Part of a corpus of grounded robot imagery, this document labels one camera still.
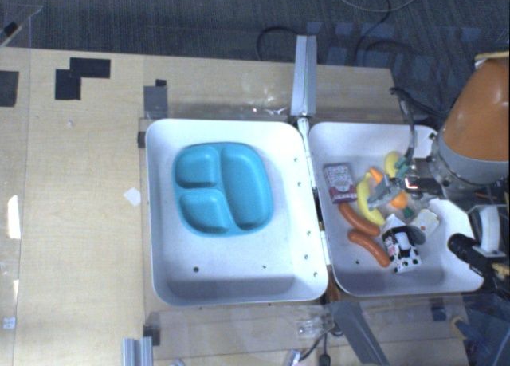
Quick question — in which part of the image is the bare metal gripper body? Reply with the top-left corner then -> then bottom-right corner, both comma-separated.
391,155 -> 445,201

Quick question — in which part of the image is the yellow banana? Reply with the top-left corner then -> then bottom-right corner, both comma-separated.
355,172 -> 387,226

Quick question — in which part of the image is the orange carrot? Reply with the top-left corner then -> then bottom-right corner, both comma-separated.
369,167 -> 416,219

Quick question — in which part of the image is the small yellow toy fruit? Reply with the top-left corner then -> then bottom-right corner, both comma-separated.
383,151 -> 402,179

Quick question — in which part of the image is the brown sausage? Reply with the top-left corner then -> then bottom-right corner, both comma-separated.
347,229 -> 392,269
338,202 -> 382,238

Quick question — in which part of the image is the white bread slice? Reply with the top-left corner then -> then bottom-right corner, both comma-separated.
410,208 -> 441,234

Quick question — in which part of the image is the red and white carton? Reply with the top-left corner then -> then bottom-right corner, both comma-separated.
322,162 -> 359,205

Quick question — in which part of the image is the white plastic tray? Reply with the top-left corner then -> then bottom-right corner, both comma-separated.
308,121 -> 485,298
144,118 -> 330,308

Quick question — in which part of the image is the white cow print carton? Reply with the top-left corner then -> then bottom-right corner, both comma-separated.
381,213 -> 426,274

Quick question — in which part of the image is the blue divided plate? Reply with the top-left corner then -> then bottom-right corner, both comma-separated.
171,141 -> 276,238

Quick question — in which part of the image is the black cylinder on white bracket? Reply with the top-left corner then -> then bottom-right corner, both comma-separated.
447,203 -> 508,278

